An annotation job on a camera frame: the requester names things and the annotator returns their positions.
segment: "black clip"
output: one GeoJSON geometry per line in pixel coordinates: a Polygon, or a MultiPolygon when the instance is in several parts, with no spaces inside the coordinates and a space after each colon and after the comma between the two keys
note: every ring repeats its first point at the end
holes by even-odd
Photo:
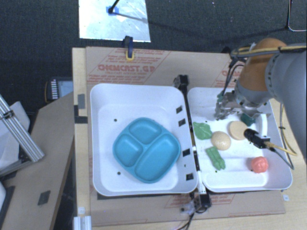
{"type": "Polygon", "coordinates": [[[122,46],[127,48],[126,51],[126,60],[134,60],[134,52],[133,52],[133,37],[125,36],[122,46]]]}
{"type": "Polygon", "coordinates": [[[8,119],[8,118],[13,117],[13,116],[14,116],[14,111],[10,110],[7,113],[2,114],[2,117],[0,117],[0,120],[8,119]]]}

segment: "toy egg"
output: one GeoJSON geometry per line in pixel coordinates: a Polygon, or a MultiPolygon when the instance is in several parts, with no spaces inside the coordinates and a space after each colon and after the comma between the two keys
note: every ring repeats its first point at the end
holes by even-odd
{"type": "Polygon", "coordinates": [[[231,139],[229,135],[222,131],[216,131],[212,134],[211,143],[221,151],[227,150],[230,148],[231,139]]]}

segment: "hole in bin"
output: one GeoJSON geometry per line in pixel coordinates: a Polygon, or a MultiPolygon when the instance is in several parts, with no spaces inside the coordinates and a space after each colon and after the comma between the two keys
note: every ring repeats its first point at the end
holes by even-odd
{"type": "Polygon", "coordinates": [[[178,107],[177,109],[176,109],[176,113],[178,114],[178,113],[180,113],[182,111],[182,106],[180,106],[180,107],[178,107]]]}
{"type": "Polygon", "coordinates": [[[193,179],[194,179],[193,173],[187,174],[186,181],[193,180],[193,179]]]}
{"type": "Polygon", "coordinates": [[[186,149],[186,150],[182,151],[182,156],[183,157],[185,157],[187,155],[190,155],[190,154],[191,154],[190,149],[186,149]]]}
{"type": "Polygon", "coordinates": [[[178,122],[178,125],[179,125],[179,127],[180,127],[180,126],[184,125],[185,123],[186,123],[186,120],[185,120],[185,119],[182,119],[182,120],[180,120],[180,121],[178,122]]]}

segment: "beige toy egg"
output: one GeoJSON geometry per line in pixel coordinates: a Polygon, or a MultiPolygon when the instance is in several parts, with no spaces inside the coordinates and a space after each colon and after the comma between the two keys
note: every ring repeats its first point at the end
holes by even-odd
{"type": "Polygon", "coordinates": [[[231,139],[230,137],[222,131],[216,131],[211,136],[211,143],[221,151],[227,150],[230,148],[231,139]]]}
{"type": "Polygon", "coordinates": [[[229,125],[229,134],[233,139],[244,140],[244,131],[248,129],[248,126],[241,121],[233,121],[229,125]]]}

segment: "white tray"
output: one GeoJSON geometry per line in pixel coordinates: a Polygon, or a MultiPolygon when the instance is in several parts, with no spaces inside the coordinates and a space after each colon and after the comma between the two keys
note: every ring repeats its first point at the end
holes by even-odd
{"type": "MultiPolygon", "coordinates": [[[[227,125],[231,121],[238,121],[239,116],[229,115],[225,120],[215,120],[216,96],[221,90],[219,88],[191,89],[188,93],[189,107],[193,122],[205,123],[207,121],[206,123],[210,125],[212,132],[228,133],[227,125]]],[[[271,142],[282,147],[271,105],[262,106],[259,111],[271,114],[267,120],[268,136],[271,137],[271,142]]],[[[250,128],[259,131],[256,124],[250,128]]],[[[288,188],[292,183],[290,168],[277,154],[267,149],[258,149],[247,139],[239,141],[231,138],[231,147],[226,151],[219,151],[226,163],[226,169],[220,171],[213,167],[205,152],[206,148],[212,147],[210,139],[199,140],[195,138],[195,142],[202,181],[213,192],[280,190],[288,188]],[[250,161],[258,156],[266,157],[269,162],[269,168],[265,173],[257,174],[251,171],[250,161]]]]}
{"type": "Polygon", "coordinates": [[[182,93],[167,86],[98,84],[90,94],[93,182],[105,196],[188,193],[197,185],[188,118],[182,93]],[[121,131],[133,120],[153,119],[180,142],[181,155],[170,171],[158,182],[139,181],[116,161],[112,146],[121,131]],[[180,120],[186,123],[178,125],[180,120]],[[189,150],[190,155],[183,156],[189,150]]]}

